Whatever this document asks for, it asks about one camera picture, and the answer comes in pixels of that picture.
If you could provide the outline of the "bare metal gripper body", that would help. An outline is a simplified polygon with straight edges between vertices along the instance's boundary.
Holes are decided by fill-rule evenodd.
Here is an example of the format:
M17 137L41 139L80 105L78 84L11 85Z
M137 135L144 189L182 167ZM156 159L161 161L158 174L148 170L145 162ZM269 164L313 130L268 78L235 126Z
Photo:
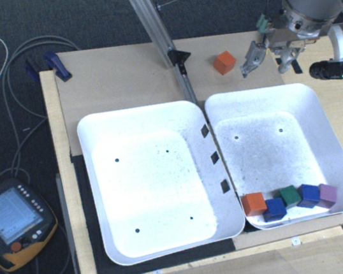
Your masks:
M293 48L301 41L317 40L327 35L333 22L333 17L318 19L300 13L290 5L283 7L265 27L265 46L273 52Z

